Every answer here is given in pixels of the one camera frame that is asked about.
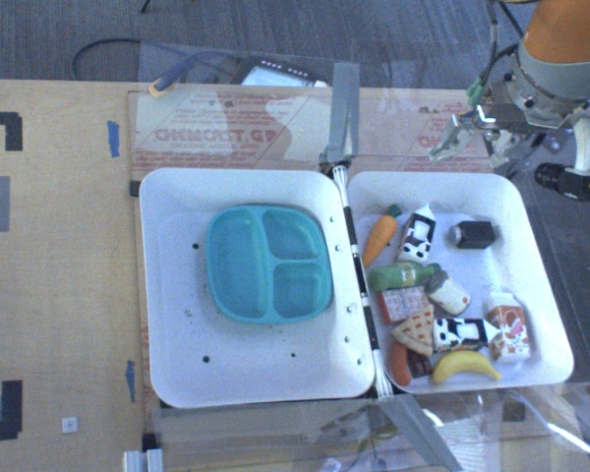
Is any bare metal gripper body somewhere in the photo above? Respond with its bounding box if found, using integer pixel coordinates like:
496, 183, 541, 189
480, 77, 590, 136

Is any black and white cow carton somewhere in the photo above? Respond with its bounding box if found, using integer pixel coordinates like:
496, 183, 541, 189
396, 204, 438, 266
432, 317, 503, 354

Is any orange carrot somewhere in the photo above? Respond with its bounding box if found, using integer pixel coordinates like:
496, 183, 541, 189
362, 204, 404, 269

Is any white plastic tray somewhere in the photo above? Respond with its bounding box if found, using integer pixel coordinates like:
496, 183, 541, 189
138, 166, 378, 410
345, 170, 576, 396

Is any green bottle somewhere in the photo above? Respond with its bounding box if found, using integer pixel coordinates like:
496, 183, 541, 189
367, 261, 443, 294

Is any white jar with grey lid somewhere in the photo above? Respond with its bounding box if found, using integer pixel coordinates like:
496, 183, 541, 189
423, 268, 473, 318

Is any red carton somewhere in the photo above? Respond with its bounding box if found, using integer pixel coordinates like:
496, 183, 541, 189
376, 285, 432, 326

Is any orange and white carton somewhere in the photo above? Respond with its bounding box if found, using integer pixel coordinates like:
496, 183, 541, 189
485, 289, 533, 364

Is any pizza slice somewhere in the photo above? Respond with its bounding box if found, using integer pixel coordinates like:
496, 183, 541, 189
390, 303, 436, 359

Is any yellow banana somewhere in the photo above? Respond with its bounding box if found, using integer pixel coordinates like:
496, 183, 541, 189
431, 349, 504, 384

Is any brown cardboard board red print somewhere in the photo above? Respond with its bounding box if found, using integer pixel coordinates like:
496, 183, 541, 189
127, 84, 566, 456

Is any brown chocolate piece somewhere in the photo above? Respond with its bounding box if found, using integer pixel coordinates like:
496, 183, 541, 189
406, 350, 435, 380

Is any red sausage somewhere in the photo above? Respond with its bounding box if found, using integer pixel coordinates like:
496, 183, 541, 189
389, 339, 414, 388

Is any blue divided plate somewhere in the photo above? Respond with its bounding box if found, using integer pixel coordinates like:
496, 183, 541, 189
205, 204, 335, 326

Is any black cylinder on white bracket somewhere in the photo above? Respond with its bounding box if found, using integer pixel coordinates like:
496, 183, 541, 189
534, 115, 590, 204

